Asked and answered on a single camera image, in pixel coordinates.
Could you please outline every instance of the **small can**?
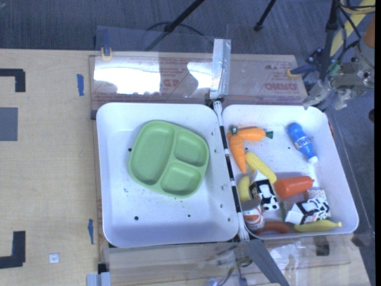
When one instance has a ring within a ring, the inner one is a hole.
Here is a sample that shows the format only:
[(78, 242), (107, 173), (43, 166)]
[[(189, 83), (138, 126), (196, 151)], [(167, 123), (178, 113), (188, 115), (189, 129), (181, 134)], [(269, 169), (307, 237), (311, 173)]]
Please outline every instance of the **small can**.
[(246, 226), (250, 231), (257, 231), (264, 227), (261, 203), (258, 200), (248, 200), (242, 204), (242, 214)]

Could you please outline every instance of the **floor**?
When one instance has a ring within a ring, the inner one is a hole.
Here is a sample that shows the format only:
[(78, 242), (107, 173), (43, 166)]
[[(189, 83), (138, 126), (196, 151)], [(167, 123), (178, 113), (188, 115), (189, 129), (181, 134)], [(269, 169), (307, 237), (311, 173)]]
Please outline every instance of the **floor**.
[[(114, 27), (161, 31), (195, 0), (0, 0), (0, 48), (93, 50), (97, 28)], [(324, 47), (332, 0), (278, 0), (259, 32), (253, 30), (270, 0), (206, 0), (177, 26), (175, 32), (202, 39), (202, 51), (211, 51), (207, 38), (232, 40), (232, 53), (292, 54), (306, 64)], [(352, 0), (358, 4), (362, 0)], [(370, 16), (358, 25), (364, 33)], [(354, 33), (348, 42), (356, 39)], [(146, 42), (119, 43), (116, 49), (143, 48)], [(344, 60), (350, 60), (349, 50)], [(317, 73), (305, 78), (316, 83)], [(372, 285), (375, 285), (374, 215), (374, 89), (348, 102), (347, 108), (324, 108), (332, 120), (360, 225), (354, 241), (361, 247)]]

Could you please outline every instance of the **blue bottle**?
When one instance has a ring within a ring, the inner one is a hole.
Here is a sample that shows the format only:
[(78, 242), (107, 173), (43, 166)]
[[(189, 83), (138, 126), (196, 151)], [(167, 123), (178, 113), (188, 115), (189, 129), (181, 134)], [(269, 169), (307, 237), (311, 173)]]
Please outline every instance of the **blue bottle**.
[(293, 123), (288, 127), (288, 134), (291, 137), (296, 149), (303, 153), (310, 163), (317, 162), (317, 157), (314, 154), (312, 143), (305, 135), (302, 126)]

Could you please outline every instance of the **green plate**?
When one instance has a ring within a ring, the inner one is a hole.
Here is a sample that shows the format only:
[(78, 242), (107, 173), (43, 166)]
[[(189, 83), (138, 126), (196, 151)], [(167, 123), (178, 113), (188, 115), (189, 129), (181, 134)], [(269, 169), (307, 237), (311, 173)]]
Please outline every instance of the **green plate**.
[(207, 170), (205, 140), (179, 125), (154, 120), (136, 138), (129, 171), (139, 184), (164, 195), (185, 198), (194, 194)]

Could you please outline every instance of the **white box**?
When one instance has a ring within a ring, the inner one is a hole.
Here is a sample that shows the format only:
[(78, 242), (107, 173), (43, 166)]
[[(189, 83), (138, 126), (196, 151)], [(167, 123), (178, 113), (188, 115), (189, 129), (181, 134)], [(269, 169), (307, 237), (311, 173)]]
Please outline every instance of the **white box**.
[[(210, 160), (200, 189), (189, 198), (173, 198), (136, 184), (128, 159), (140, 128), (150, 120), (165, 120), (201, 135)], [(319, 161), (309, 164), (296, 150), (286, 127), (302, 125)], [(102, 219), (106, 239), (117, 247), (228, 241), (238, 233), (238, 216), (231, 190), (217, 116), (199, 104), (108, 103), (96, 115), (102, 188)], [(223, 110), (225, 132), (231, 125), (257, 126), (274, 132), (273, 139), (245, 141), (278, 178), (308, 175), (326, 192), (331, 220), (341, 228), (325, 232), (262, 233), (264, 240), (312, 235), (348, 234), (358, 215), (324, 113), (289, 105), (230, 105)], [(231, 159), (236, 182), (243, 176)]]

